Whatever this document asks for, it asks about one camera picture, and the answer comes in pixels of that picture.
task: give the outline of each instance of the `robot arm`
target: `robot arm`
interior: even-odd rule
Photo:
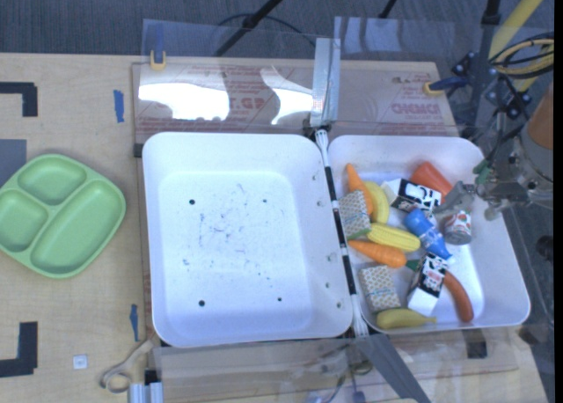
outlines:
[[[495,160],[485,179],[476,180],[477,195],[489,202],[488,219],[514,204],[553,209],[553,82],[511,142],[508,158]]]

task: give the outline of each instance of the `divided plate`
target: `divided plate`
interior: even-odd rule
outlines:
[[[0,187],[0,250],[37,273],[67,278],[101,253],[125,209],[121,190],[90,167],[38,156]]]

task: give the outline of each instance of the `clear plastic panel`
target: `clear plastic panel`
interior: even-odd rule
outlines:
[[[137,143],[164,130],[301,133],[311,114],[338,113],[334,39],[145,20],[142,50]]]
[[[380,334],[372,334],[374,351]],[[485,333],[460,332],[393,336],[395,359],[377,366],[352,338],[258,342],[216,348],[154,348],[150,366],[163,384],[164,401],[245,401],[253,403],[361,402],[501,399],[503,387],[495,388],[494,372],[510,372],[520,365],[522,341],[513,330],[495,328]],[[409,386],[407,376],[389,379],[389,370],[408,367],[420,386]],[[465,377],[465,397],[454,397],[457,379]],[[529,375],[527,388],[518,390],[522,401],[534,395],[537,378]]]
[[[320,39],[338,45],[340,60],[338,67],[321,74],[319,64],[326,65],[330,56],[321,55],[315,48],[319,38],[316,35],[260,29],[241,35],[240,30],[233,27],[165,23],[164,41],[161,41],[155,29],[163,27],[155,27],[155,24],[162,22],[145,22],[143,63],[134,69],[139,90],[135,98],[135,139],[139,144],[160,131],[310,135],[314,94],[324,88],[336,92],[326,99],[336,101],[332,106],[336,112],[327,119],[330,123],[326,126],[331,141],[343,135],[462,136],[476,143],[487,158],[504,163],[514,150],[513,136],[533,111],[532,103],[541,100],[552,80],[552,75],[547,74],[514,82],[521,95],[529,97],[523,102],[530,102],[530,106],[523,106],[522,101],[511,101],[513,89],[498,79],[488,65],[488,57],[479,53],[488,52],[495,34],[491,26],[336,18],[333,38]],[[522,28],[511,42],[542,32]],[[155,45],[166,52],[165,67],[160,70],[158,63],[163,57],[153,52],[151,58]],[[317,77],[325,77],[322,85],[315,80],[316,73]],[[442,81],[440,91],[425,90],[425,85]],[[166,89],[173,92],[167,95]],[[511,234],[516,232],[520,236],[511,236],[518,261],[521,267],[522,264],[527,267],[533,252],[521,245],[524,242],[517,221],[508,221]],[[534,271],[525,269],[524,272],[533,303],[539,300],[538,307],[544,309],[552,327],[552,308],[545,309],[545,299]],[[476,389],[488,386],[487,389],[494,392],[498,388],[494,378],[491,377],[487,385],[485,375],[481,374],[517,369],[520,360],[515,355],[523,348],[519,349],[516,344],[521,344],[522,339],[513,327],[465,331],[422,333],[415,340],[407,335],[392,335],[391,340],[417,379],[475,374],[479,376],[475,381]],[[325,351],[327,355],[312,355],[310,362],[296,355],[291,359],[294,363],[285,364],[283,373],[282,370],[263,370],[257,364],[274,367],[279,362],[279,356],[272,355],[274,349],[283,345],[288,348],[287,352],[296,348],[301,354],[309,351],[305,347],[308,341],[229,347],[227,352],[231,353],[248,348],[239,358],[245,358],[256,348],[248,357],[259,360],[245,363],[241,359],[231,367],[216,367],[216,382],[230,385],[233,396],[241,398],[269,392],[296,395],[283,401],[329,401],[333,397],[333,401],[354,401],[354,392],[358,391],[365,391],[366,397],[372,400],[396,396],[389,386],[386,390],[380,389],[379,385],[385,380],[377,373],[374,375],[371,366],[365,376],[351,373],[355,367],[350,364],[365,366],[366,363],[361,352],[355,351],[350,359],[349,352],[357,350],[350,339],[319,342],[318,351]],[[479,356],[479,348],[484,346],[485,353]],[[168,382],[168,387],[173,389],[169,392],[181,393],[189,387],[194,401],[225,398],[225,387],[213,390],[197,380],[200,370],[194,358],[198,354],[197,350],[159,349],[155,358],[163,383]],[[182,371],[171,373],[177,366]],[[323,375],[321,372],[313,378],[318,370],[334,373]],[[537,374],[537,371],[530,370],[532,373]],[[307,379],[296,383],[305,376]],[[439,385],[430,391],[430,396],[446,392]],[[520,389],[522,395],[526,392],[526,388]]]

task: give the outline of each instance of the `cable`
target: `cable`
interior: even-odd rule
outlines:
[[[540,46],[540,53],[513,60],[513,57],[525,48]],[[508,48],[502,49],[499,53],[489,59],[489,64],[507,77],[516,79],[528,79],[538,77],[553,69],[555,39],[552,32],[529,37]],[[532,62],[524,67],[514,67],[514,65]]]
[[[218,26],[223,26],[223,25],[229,23],[230,21],[232,21],[235,18],[250,17],[251,15],[253,15],[253,14],[252,13],[237,13],[237,14],[231,15],[230,17],[227,17],[223,21],[219,22]],[[271,15],[266,15],[264,17],[264,19],[270,19],[272,21],[275,21],[276,23],[279,23],[280,25],[284,25],[284,26],[288,27],[292,31],[302,35],[313,47],[315,47],[315,43],[307,36],[307,34],[303,33],[302,31],[300,31],[299,29],[297,29],[295,26],[291,25],[287,21],[284,21],[284,20],[277,18],[277,17],[272,17]]]

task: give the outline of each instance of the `wooden table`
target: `wooden table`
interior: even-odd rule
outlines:
[[[0,254],[0,359],[17,356],[18,325],[37,321],[38,367],[32,375],[0,378],[0,401],[126,401],[99,386],[103,371],[138,347],[129,320],[139,308],[139,338],[145,336],[143,212],[139,207],[132,107],[131,65],[137,56],[0,54],[0,82],[33,82],[39,116],[22,117],[19,95],[0,94],[0,139],[26,139],[27,159],[56,152],[102,173],[127,201],[121,227],[100,256],[79,275],[54,280]],[[125,101],[123,122],[114,111],[114,91]],[[508,330],[516,368],[492,374],[427,377],[421,385],[433,401],[545,401],[529,347]],[[73,357],[87,355],[86,368]],[[144,361],[132,370],[142,381]],[[366,395],[393,399],[388,385]],[[274,397],[261,401],[274,401]]]

